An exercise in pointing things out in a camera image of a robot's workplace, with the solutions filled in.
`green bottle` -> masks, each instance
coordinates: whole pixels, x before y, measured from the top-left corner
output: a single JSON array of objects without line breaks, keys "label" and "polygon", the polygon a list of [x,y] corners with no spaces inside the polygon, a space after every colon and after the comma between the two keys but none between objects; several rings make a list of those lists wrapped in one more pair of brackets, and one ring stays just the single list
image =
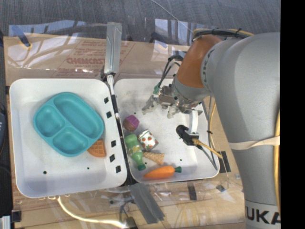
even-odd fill
[{"label": "green bottle", "polygon": [[135,134],[126,136],[125,143],[127,145],[129,155],[138,165],[138,170],[146,169],[146,166],[142,161],[143,152],[141,150],[137,136]]}]

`black hole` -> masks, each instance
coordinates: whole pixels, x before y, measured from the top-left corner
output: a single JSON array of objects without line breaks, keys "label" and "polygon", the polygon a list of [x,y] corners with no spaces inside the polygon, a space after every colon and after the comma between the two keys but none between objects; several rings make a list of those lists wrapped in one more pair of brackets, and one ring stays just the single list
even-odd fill
[{"label": "black hole", "polygon": [[117,167],[115,168],[115,171],[116,171],[116,173],[119,173],[119,172],[121,171],[121,166],[117,166]]},{"label": "black hole", "polygon": [[110,118],[112,115],[111,115],[111,112],[109,111],[109,112],[107,112],[107,118]]},{"label": "black hole", "polygon": [[114,155],[111,155],[111,156],[109,157],[109,159],[110,159],[110,162],[112,162],[112,161],[115,160],[115,156],[114,156]]}]

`toy ice cream cone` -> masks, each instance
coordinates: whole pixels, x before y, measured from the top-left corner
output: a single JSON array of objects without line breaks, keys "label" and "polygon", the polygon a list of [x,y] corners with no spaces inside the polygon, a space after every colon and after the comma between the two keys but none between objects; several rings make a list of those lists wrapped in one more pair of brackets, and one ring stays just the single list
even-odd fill
[{"label": "toy ice cream cone", "polygon": [[157,154],[152,152],[143,152],[143,156],[152,160],[153,162],[163,165],[165,154]]}]

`orange carrot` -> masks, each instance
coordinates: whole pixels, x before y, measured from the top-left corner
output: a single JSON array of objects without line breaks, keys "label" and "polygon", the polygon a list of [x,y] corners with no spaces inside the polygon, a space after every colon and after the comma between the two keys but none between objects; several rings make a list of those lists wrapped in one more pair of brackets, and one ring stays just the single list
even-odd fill
[{"label": "orange carrot", "polygon": [[174,174],[174,172],[181,173],[181,167],[174,168],[172,166],[162,166],[152,170],[144,175],[145,178],[166,178]]}]

